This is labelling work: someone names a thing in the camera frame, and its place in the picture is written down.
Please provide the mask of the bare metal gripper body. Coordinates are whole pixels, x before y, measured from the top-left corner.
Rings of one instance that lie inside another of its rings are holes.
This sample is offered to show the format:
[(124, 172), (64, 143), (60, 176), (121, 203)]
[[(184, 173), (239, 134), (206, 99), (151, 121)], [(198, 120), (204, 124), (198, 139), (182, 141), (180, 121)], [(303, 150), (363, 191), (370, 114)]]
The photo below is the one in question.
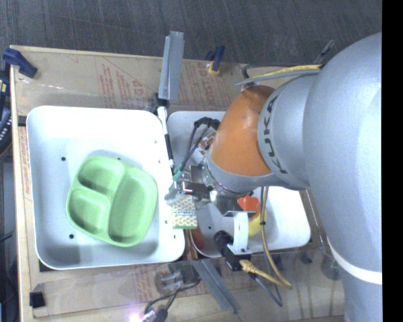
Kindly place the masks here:
[(255, 210), (245, 211), (238, 199), (246, 193), (238, 193), (220, 184), (211, 174), (208, 165), (192, 165), (181, 179), (181, 191), (197, 201), (212, 203), (222, 216), (235, 216), (237, 213), (255, 214)]

